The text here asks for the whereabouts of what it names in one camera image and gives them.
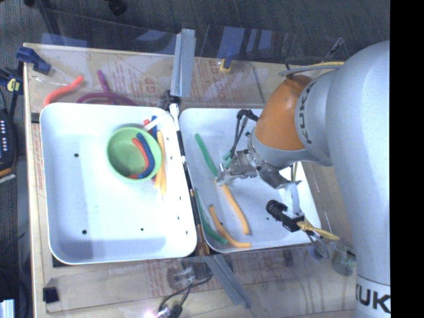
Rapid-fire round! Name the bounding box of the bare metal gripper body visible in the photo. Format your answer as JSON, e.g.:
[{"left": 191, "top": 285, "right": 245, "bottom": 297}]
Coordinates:
[{"left": 227, "top": 148, "right": 263, "bottom": 180}]

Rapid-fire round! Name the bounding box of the green tube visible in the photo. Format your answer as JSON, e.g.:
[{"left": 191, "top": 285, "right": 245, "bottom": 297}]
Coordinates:
[
  {"left": 193, "top": 187, "right": 229, "bottom": 246},
  {"left": 193, "top": 132, "right": 220, "bottom": 179}
]

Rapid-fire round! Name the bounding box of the orange tube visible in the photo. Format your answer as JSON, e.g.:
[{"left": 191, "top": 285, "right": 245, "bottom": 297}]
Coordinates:
[
  {"left": 219, "top": 184, "right": 250, "bottom": 236},
  {"left": 152, "top": 164, "right": 163, "bottom": 189},
  {"left": 156, "top": 130, "right": 168, "bottom": 195},
  {"left": 207, "top": 204, "right": 252, "bottom": 249}
]

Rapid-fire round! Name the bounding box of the white plastic tray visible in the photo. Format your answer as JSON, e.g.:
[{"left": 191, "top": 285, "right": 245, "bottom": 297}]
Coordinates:
[
  {"left": 39, "top": 101, "right": 198, "bottom": 266},
  {"left": 178, "top": 107, "right": 323, "bottom": 255}
]

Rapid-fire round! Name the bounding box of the thin black and white rod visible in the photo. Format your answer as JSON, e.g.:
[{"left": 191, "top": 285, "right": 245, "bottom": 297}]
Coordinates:
[{"left": 168, "top": 102, "right": 211, "bottom": 256}]

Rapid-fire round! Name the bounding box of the white tube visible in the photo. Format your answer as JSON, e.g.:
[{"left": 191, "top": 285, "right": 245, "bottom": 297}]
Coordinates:
[{"left": 145, "top": 111, "right": 174, "bottom": 131}]

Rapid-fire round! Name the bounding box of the green bowl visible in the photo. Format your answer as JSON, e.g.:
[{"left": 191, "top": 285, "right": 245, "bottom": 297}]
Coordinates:
[{"left": 106, "top": 126, "right": 163, "bottom": 183}]

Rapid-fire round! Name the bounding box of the brown cardboard board red print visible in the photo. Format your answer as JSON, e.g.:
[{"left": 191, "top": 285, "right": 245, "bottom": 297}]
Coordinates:
[{"left": 22, "top": 42, "right": 357, "bottom": 315}]

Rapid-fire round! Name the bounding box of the purple tube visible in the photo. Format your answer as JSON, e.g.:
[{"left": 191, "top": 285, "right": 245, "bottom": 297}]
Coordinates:
[
  {"left": 76, "top": 91, "right": 138, "bottom": 107},
  {"left": 96, "top": 70, "right": 111, "bottom": 92}
]

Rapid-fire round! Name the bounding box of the red-orange tube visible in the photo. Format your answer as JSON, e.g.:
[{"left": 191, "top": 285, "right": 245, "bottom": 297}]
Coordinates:
[{"left": 43, "top": 75, "right": 85, "bottom": 107}]

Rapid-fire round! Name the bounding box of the black cylinder on white bracket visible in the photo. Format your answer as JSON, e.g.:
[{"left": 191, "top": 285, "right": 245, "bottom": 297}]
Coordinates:
[{"left": 265, "top": 180, "right": 306, "bottom": 233}]

